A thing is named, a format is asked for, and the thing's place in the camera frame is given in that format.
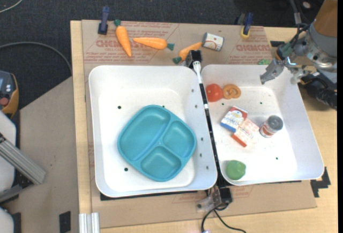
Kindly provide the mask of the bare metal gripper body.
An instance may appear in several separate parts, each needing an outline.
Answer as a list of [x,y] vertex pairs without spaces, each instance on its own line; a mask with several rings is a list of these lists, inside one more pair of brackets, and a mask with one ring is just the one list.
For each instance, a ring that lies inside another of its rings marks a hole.
[[290,43],[278,46],[275,57],[287,68],[315,71],[336,71],[337,59],[327,55],[316,45]]

